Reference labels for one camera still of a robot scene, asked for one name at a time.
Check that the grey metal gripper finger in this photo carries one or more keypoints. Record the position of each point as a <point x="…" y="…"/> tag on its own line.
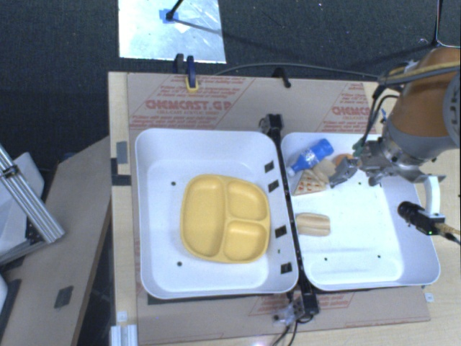
<point x="344" y="173"/>
<point x="376" y="179"/>

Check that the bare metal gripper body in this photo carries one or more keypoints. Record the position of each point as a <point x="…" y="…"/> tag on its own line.
<point x="390" y="162"/>

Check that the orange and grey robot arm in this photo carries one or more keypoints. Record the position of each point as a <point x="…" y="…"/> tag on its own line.
<point x="421" y="99"/>

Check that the orange round toy food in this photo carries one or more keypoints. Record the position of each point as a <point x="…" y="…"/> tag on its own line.
<point x="342" y="158"/>

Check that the beige toy food piece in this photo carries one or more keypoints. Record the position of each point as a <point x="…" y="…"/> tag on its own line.
<point x="324" y="169"/>

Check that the blue bottle with white cap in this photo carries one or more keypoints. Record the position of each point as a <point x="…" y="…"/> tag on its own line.
<point x="311" y="155"/>

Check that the toy pizza slice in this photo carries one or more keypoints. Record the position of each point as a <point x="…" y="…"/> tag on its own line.
<point x="306" y="186"/>

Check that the white plastic tray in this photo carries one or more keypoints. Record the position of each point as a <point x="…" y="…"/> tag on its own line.
<point x="360" y="236"/>
<point x="162" y="258"/>

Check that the thin black and white rod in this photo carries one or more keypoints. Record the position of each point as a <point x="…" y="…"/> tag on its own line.
<point x="288" y="193"/>

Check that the tan toy hot dog bun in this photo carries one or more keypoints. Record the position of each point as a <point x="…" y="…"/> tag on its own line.
<point x="312" y="224"/>

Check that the brown cardboard board red print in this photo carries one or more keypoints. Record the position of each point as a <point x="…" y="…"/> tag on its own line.
<point x="223" y="101"/>

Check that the yellow divided plate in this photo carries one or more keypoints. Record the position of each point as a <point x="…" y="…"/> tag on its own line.
<point x="205" y="215"/>

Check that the black cylinder on white bracket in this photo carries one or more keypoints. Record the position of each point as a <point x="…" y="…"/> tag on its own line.
<point x="414" y="213"/>

